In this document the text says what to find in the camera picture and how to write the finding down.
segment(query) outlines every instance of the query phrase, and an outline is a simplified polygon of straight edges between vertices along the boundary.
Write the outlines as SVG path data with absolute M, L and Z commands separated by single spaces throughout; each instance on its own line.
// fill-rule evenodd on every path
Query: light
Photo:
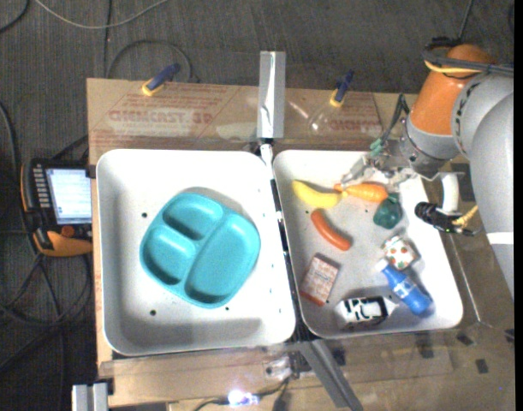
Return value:
M 231 407 L 257 405 L 259 403 L 259 396 L 255 396 L 252 393 L 244 393 L 240 390 L 231 390 L 227 395 L 227 400 Z

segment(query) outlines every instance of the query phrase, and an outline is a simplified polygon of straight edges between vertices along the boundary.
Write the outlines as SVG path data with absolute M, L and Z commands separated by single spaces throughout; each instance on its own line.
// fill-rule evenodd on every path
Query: yellow banana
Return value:
M 336 206 L 342 198 L 342 194 L 319 192 L 299 180 L 292 181 L 292 189 L 300 200 L 317 208 L 329 209 Z

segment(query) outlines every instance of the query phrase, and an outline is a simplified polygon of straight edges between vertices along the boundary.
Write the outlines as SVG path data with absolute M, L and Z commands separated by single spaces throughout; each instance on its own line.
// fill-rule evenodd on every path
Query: blue clamp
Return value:
M 332 93 L 331 103 L 334 106 L 341 106 L 345 98 L 345 93 L 347 92 L 348 86 L 353 81 L 354 71 L 350 69 L 341 82 L 336 83 L 336 89 Z
M 158 90 L 162 89 L 163 83 L 167 80 L 172 80 L 174 75 L 181 70 L 181 66 L 178 63 L 169 65 L 154 78 L 148 80 L 141 89 L 147 96 L 152 96 Z

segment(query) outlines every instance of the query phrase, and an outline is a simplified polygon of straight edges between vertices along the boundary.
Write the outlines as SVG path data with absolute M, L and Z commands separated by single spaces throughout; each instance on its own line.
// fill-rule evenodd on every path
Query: green toy object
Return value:
M 389 194 L 373 215 L 373 222 L 385 229 L 393 229 L 401 220 L 402 209 L 398 194 Z

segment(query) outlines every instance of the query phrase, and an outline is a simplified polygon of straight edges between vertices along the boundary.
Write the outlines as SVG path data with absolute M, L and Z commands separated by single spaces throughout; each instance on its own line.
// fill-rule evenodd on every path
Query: white tray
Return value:
M 248 152 L 118 149 L 98 162 L 104 334 L 137 356 L 282 343 L 295 316 L 269 171 Z M 196 307 L 147 276 L 140 243 L 158 211 L 181 192 L 201 192 L 250 219 L 258 261 L 225 306 Z
M 282 203 L 284 224 L 288 234 L 290 257 L 296 284 L 299 285 L 315 253 L 322 254 L 339 267 L 329 303 L 319 307 L 300 297 L 300 310 L 309 329 L 324 338 L 346 338 L 358 335 L 430 331 L 448 329 L 462 318 L 463 306 L 459 290 L 449 267 L 448 256 L 436 229 L 421 221 L 413 210 L 420 201 L 427 201 L 419 177 L 401 185 L 401 205 L 404 217 L 394 229 L 384 229 L 372 222 L 377 204 L 346 197 L 337 206 L 328 209 L 330 221 L 353 237 L 351 248 L 342 252 L 322 239 L 310 219 L 314 208 L 299 200 L 291 187 L 292 180 L 304 180 L 329 189 L 339 182 L 363 152 L 287 150 L 274 160 L 276 185 Z M 379 325 L 354 332 L 340 331 L 334 316 L 334 307 L 342 299 L 369 295 L 392 295 L 387 280 L 374 265 L 383 257 L 381 246 L 393 234 L 408 239 L 420 259 L 410 266 L 417 282 L 433 300 L 431 315 L 417 317 L 407 306 L 400 306 Z

